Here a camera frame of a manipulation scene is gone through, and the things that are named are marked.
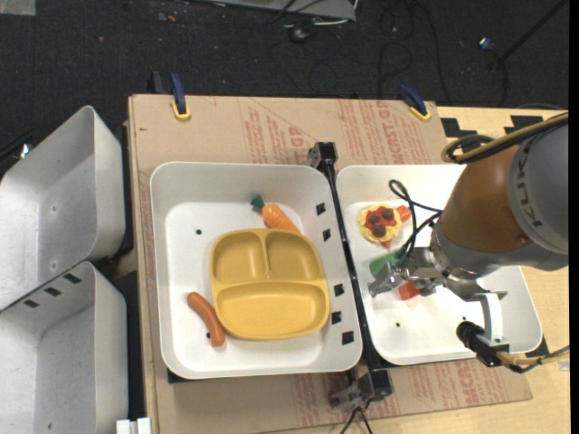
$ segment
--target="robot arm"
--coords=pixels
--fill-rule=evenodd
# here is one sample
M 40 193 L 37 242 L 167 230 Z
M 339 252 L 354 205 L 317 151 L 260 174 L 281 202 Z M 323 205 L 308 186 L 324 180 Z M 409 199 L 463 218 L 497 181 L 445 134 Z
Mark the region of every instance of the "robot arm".
M 432 236 L 441 271 L 476 279 L 504 265 L 568 265 L 568 128 L 467 164 Z
M 447 158 L 466 168 L 432 229 L 430 246 L 371 263 L 371 296 L 404 282 L 426 296 L 443 283 L 463 300 L 478 300 L 485 327 L 463 322 L 457 336 L 484 364 L 505 362 L 497 355 L 508 355 L 498 304 L 506 293 L 487 291 L 476 280 L 507 265 L 568 265 L 568 128 L 565 113 Z

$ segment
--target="black carpet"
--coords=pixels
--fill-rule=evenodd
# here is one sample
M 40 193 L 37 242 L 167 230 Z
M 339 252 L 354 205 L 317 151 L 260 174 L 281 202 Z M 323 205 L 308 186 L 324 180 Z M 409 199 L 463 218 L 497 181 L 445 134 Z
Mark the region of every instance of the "black carpet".
M 568 109 L 568 3 L 490 68 L 560 1 L 362 0 L 356 23 L 294 43 L 283 28 L 299 19 L 290 14 L 36 0 L 36 16 L 0 14 L 0 149 L 28 128 L 39 143 L 86 104 L 115 127 L 151 71 L 179 73 L 197 95 L 396 99 L 405 82 L 440 105 Z M 480 49 L 482 37 L 492 50 Z

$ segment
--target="white plastic bin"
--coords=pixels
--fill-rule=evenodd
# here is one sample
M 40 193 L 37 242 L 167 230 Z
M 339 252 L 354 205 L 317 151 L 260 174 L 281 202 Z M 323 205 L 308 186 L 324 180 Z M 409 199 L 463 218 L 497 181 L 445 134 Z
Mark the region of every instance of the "white plastic bin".
M 117 252 L 125 233 L 120 143 L 84 107 L 0 183 L 0 310 L 84 260 Z
M 412 223 L 403 223 L 390 250 L 366 240 L 357 215 L 368 206 L 389 203 L 407 205 L 390 190 L 398 180 L 417 203 L 444 209 L 452 188 L 464 167 L 459 165 L 353 165 L 337 175 L 337 193 L 346 225 L 347 239 L 356 266 L 368 329 L 376 351 L 388 362 L 399 365 L 471 358 L 456 336 L 465 319 L 484 326 L 480 302 L 465 302 L 449 289 L 437 287 L 434 294 L 401 300 L 396 290 L 370 296 L 368 283 L 374 281 L 370 261 L 400 248 L 412 233 Z M 416 208 L 417 225 L 433 212 Z M 416 246 L 430 244 L 432 230 L 425 228 Z M 539 346 L 542 328 L 520 267 L 503 267 L 479 279 L 483 288 L 507 291 L 500 303 L 503 330 L 510 352 L 523 353 Z
M 227 335 L 212 347 L 186 295 L 211 302 L 210 251 L 229 231 L 264 228 L 251 200 L 276 203 L 316 246 L 329 292 L 330 318 L 317 332 L 250 341 Z M 186 379 L 339 372 L 362 353 L 356 304 L 326 177 L 304 165 L 167 163 L 151 177 L 161 350 Z
M 0 432 L 111 434 L 128 415 L 123 296 L 83 262 L 0 313 Z

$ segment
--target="yellow plate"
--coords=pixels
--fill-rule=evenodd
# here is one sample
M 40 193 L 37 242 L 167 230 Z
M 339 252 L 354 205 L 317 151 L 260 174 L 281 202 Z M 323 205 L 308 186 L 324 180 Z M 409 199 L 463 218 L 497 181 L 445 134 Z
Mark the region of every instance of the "yellow plate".
M 294 231 L 231 231 L 211 250 L 215 312 L 241 339 L 287 339 L 318 331 L 329 315 L 324 269 Z

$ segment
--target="black bracket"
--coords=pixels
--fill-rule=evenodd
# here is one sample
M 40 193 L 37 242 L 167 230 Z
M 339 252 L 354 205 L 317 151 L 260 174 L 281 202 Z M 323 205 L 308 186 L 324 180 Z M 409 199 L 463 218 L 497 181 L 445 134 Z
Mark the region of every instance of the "black bracket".
M 372 344 L 372 337 L 368 327 L 368 321 L 365 316 L 364 302 L 360 292 L 360 286 L 356 274 L 356 267 L 352 258 L 352 252 L 347 242 L 346 226 L 342 217 L 342 210 L 340 201 L 337 196 L 336 188 L 336 169 L 335 163 L 337 161 L 336 145 L 332 142 L 318 142 L 308 152 L 307 164 L 313 167 L 327 178 L 327 181 L 332 192 L 332 199 L 334 200 L 334 208 L 336 210 L 337 225 L 340 231 L 340 239 L 342 240 L 342 247 L 346 256 L 346 264 L 350 281 L 352 282 L 352 289 L 354 290 L 354 300 L 356 302 L 356 310 L 358 314 L 358 322 L 360 324 L 360 332 L 364 347 L 362 350 L 362 358 L 368 367 L 370 380 L 372 385 L 372 400 L 380 401 L 384 397 L 393 393 L 390 376 L 384 365 L 384 360 L 380 357 Z

